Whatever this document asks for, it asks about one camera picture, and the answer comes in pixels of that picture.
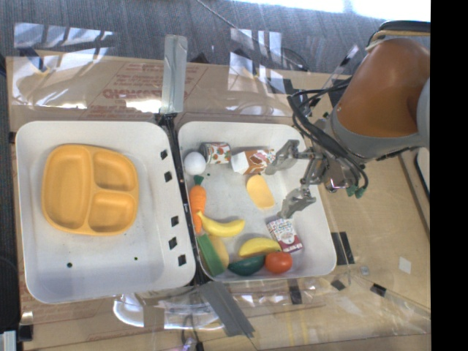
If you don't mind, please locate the white egg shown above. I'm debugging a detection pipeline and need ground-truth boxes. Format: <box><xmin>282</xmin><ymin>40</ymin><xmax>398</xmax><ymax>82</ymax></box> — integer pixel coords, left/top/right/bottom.
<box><xmin>183</xmin><ymin>151</ymin><xmax>207</xmax><ymax>176</ymax></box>

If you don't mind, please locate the brown and white carton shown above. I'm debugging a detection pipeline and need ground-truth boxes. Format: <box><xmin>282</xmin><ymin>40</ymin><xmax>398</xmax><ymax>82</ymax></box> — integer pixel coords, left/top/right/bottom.
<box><xmin>230</xmin><ymin>148</ymin><xmax>277</xmax><ymax>176</ymax></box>

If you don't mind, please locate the white plastic tray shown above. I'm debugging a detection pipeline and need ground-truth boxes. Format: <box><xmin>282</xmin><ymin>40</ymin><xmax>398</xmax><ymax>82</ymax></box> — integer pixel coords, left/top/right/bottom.
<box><xmin>15</xmin><ymin>120</ymin><xmax>197</xmax><ymax>304</ymax></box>
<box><xmin>177</xmin><ymin>120</ymin><xmax>338</xmax><ymax>283</ymax></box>

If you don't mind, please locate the dark green avocado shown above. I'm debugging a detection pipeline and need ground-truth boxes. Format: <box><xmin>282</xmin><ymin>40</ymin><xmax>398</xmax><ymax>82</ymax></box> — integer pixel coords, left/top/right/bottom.
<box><xmin>227</xmin><ymin>254</ymin><xmax>266</xmax><ymax>277</ymax></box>

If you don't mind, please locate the pale yellow oval toy food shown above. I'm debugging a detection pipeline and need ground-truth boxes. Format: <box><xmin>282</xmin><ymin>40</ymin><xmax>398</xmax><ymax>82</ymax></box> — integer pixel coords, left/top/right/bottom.
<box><xmin>246</xmin><ymin>173</ymin><xmax>276</xmax><ymax>211</ymax></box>

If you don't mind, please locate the brown cardboard board, red print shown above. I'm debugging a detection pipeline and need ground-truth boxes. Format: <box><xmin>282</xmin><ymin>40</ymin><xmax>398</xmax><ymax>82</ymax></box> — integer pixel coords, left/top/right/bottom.
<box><xmin>5</xmin><ymin>54</ymin><xmax>358</xmax><ymax>343</ymax></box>

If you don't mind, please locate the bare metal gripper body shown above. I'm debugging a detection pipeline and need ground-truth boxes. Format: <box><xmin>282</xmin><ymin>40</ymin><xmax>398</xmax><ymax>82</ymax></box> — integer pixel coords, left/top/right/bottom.
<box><xmin>298</xmin><ymin>118</ymin><xmax>366</xmax><ymax>194</ymax></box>

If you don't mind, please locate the yellow corn cob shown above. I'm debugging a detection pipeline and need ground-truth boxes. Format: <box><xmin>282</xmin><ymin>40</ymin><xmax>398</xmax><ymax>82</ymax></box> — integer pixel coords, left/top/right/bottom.
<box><xmin>208</xmin><ymin>234</ymin><xmax>230</xmax><ymax>270</ymax></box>

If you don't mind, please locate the white can with strawberry print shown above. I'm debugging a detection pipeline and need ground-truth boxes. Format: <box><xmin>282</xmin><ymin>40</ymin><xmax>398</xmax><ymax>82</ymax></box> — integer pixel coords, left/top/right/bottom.
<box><xmin>199</xmin><ymin>142</ymin><xmax>233</xmax><ymax>166</ymax></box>

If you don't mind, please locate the orange carrot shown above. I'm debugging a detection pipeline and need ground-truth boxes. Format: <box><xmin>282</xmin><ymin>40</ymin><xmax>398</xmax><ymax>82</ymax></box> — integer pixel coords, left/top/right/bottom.
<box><xmin>188</xmin><ymin>175</ymin><xmax>208</xmax><ymax>235</ymax></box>

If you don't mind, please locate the orange divided plate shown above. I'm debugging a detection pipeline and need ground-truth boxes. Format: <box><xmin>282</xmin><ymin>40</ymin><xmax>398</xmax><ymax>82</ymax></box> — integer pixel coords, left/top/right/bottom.
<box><xmin>41</xmin><ymin>143</ymin><xmax>140</xmax><ymax>237</ymax></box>

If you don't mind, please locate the red tomato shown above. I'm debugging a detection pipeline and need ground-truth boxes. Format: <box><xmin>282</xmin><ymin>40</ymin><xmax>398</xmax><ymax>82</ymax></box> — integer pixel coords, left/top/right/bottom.
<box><xmin>264</xmin><ymin>251</ymin><xmax>294</xmax><ymax>275</ymax></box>

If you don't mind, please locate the red and white carton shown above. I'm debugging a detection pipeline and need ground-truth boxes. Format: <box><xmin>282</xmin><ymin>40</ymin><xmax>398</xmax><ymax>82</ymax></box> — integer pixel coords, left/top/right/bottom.
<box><xmin>265</xmin><ymin>217</ymin><xmax>304</xmax><ymax>254</ymax></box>

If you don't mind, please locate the yellow banana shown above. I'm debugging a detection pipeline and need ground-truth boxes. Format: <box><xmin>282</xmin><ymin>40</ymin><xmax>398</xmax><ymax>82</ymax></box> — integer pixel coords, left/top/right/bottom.
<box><xmin>238</xmin><ymin>237</ymin><xmax>283</xmax><ymax>259</ymax></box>
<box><xmin>196</xmin><ymin>210</ymin><xmax>246</xmax><ymax>238</ymax></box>

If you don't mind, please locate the green rectangular block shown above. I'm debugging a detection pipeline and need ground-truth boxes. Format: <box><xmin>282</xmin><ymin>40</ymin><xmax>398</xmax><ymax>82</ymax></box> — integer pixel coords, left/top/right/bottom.
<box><xmin>196</xmin><ymin>233</ymin><xmax>226</xmax><ymax>278</ymax></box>

